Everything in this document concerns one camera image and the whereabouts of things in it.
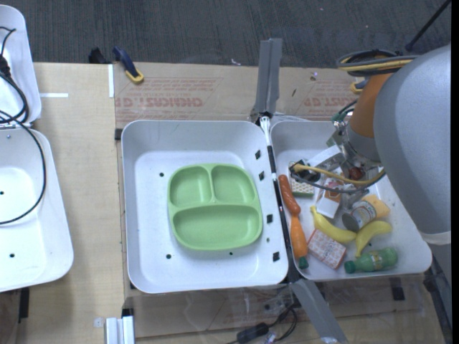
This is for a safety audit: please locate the black cylinder on white bracket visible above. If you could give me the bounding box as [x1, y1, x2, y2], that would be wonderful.
[288, 144, 346, 185]

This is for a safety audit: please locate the orange carrot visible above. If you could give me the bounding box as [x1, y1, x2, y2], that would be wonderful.
[289, 214, 311, 269]

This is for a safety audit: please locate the small metal can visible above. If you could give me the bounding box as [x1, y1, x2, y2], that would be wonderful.
[341, 200, 378, 233]

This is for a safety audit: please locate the brown cardboard board red print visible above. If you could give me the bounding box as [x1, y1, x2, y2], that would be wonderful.
[113, 62, 431, 338]

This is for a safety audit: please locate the thin black and white rod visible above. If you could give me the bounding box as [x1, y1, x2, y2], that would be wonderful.
[260, 115, 295, 277]

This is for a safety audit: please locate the orange red sausage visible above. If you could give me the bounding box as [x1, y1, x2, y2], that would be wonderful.
[278, 174, 302, 216]

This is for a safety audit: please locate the orange and white packet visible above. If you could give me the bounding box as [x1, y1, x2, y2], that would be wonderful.
[306, 228, 348, 270]

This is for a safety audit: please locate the white carton orange print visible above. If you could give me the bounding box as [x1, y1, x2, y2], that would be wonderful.
[315, 178, 346, 219]

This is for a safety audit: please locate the green and white packet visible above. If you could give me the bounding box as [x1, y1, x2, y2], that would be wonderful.
[289, 175, 316, 198]

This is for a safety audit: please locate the yellow banana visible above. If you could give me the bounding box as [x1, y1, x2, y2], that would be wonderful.
[354, 220, 394, 259]
[309, 205, 358, 244]

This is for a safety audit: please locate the green divided plate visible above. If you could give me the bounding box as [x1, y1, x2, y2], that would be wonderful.
[166, 163, 264, 252]

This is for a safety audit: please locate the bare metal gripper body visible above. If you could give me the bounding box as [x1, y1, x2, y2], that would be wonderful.
[326, 119, 385, 186]

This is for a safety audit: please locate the white plastic tray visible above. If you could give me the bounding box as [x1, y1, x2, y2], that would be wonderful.
[120, 119, 290, 295]
[269, 120, 433, 283]

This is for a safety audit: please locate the yellow cheese wedge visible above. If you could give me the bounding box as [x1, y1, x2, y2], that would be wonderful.
[361, 193, 392, 219]

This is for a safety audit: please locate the green plastic bottle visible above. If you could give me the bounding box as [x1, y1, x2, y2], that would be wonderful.
[344, 247, 399, 275]

